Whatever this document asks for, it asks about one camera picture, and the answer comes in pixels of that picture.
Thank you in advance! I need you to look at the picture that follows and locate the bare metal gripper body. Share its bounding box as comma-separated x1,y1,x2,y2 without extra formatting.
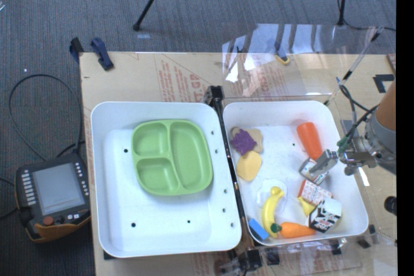
338,137,378,176

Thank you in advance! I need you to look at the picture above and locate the small white carton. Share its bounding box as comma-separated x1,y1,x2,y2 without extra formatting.
298,157,329,186

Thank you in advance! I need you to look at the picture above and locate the orange and white carton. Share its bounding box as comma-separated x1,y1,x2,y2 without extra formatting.
297,179,334,206

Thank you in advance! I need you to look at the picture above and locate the white plastic tray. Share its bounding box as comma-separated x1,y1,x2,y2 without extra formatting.
222,100,370,247
90,101,243,259

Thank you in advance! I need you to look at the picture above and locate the yellow toy wedge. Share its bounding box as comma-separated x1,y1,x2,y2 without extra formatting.
297,196,316,217

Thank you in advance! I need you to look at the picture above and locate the black and white carton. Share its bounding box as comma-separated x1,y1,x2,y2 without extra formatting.
307,196,343,234

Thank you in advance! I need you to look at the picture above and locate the white fried egg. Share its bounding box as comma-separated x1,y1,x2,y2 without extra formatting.
256,178,289,215

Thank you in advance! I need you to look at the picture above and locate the yellow banana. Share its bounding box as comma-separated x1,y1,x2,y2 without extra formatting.
261,186,285,240

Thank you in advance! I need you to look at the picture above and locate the orange carrot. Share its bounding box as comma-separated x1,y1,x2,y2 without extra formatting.
270,221,316,240

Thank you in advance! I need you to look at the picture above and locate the yellow toy chip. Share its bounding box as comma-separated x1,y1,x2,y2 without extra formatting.
235,150,263,182

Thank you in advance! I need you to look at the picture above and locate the tan bread with purple jam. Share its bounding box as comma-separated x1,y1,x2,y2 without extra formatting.
229,126,264,156

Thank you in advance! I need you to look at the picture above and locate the blue block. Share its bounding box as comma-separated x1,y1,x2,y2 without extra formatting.
248,218,270,241

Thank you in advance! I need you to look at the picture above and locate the green divided plate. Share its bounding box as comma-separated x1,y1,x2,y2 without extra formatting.
130,119,214,196

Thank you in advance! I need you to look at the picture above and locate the brown cardboard board red print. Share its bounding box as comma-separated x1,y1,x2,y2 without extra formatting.
79,51,398,276

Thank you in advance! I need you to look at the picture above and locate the black block with wires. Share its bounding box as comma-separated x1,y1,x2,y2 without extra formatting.
202,85,226,105
237,248,263,271

